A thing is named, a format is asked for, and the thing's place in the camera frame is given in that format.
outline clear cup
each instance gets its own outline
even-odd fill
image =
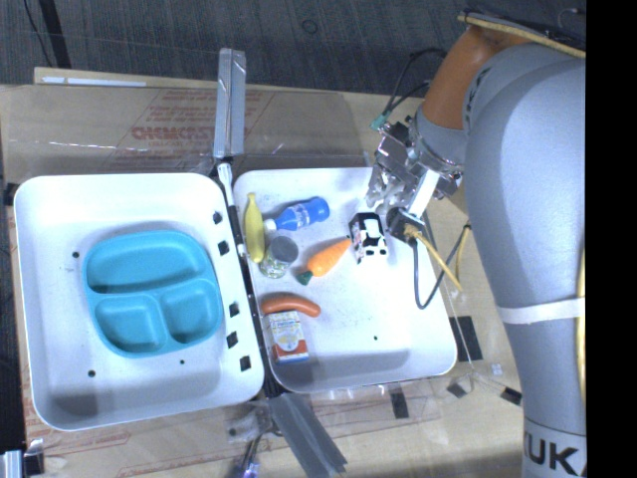
[[[281,278],[298,257],[297,243],[290,237],[279,235],[270,242],[259,269],[268,278]]]

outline toy carrot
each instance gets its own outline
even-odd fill
[[[303,285],[307,285],[312,276],[326,275],[336,265],[336,262],[340,260],[340,257],[345,254],[350,244],[349,238],[345,237],[312,255],[308,260],[307,270],[297,275],[297,280]]]

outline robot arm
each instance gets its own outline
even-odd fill
[[[584,112],[585,56],[470,25],[406,135],[381,132],[367,193],[391,232],[397,211],[419,218],[432,196],[465,183],[521,379],[525,478],[587,473],[576,352],[584,313]]]

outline small carton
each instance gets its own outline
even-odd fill
[[[354,245],[356,263],[365,257],[386,257],[387,242],[380,216],[375,212],[357,212],[349,221],[351,242]]]
[[[267,316],[267,343],[276,363],[308,359],[308,344],[295,310]]]

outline toy hot dog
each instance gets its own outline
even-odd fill
[[[287,310],[297,310],[310,317],[318,317],[320,315],[319,305],[309,299],[294,294],[276,296],[261,303],[263,315],[285,312]]]

